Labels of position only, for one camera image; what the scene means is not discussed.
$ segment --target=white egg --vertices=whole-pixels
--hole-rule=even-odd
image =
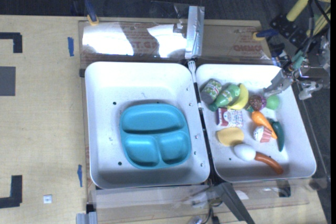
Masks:
[[[256,157],[255,149],[247,144],[239,144],[233,148],[238,158],[248,162],[252,161]]]

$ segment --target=wooden surface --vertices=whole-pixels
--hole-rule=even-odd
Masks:
[[[16,67],[16,95],[0,97],[0,198],[9,196],[12,175],[23,176],[23,202],[20,207],[0,209],[0,223],[76,223],[76,214],[85,212],[80,20],[83,18],[0,16],[1,32],[23,36],[22,54],[13,53],[11,40],[0,40],[0,66]],[[68,37],[75,42],[73,57]],[[78,165],[82,165],[83,187]],[[44,204],[43,195],[52,195],[52,203]],[[307,197],[305,205],[250,210],[250,214],[256,223],[326,223],[317,193],[308,191]],[[237,221],[230,212],[220,219],[222,223]]]

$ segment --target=blue divided plate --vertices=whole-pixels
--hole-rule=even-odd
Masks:
[[[119,127],[124,153],[135,167],[171,167],[190,156],[188,125],[182,112],[173,105],[131,106],[121,114]]]

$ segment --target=dark gray square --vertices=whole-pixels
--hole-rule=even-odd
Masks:
[[[15,96],[15,67],[0,67],[0,96]]]

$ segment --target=banana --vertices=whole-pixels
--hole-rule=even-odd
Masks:
[[[236,100],[236,102],[234,102],[234,104],[228,105],[227,106],[228,109],[241,110],[244,108],[244,106],[246,106],[248,102],[248,90],[243,84],[240,84],[239,88],[240,88],[240,95],[238,99]]]

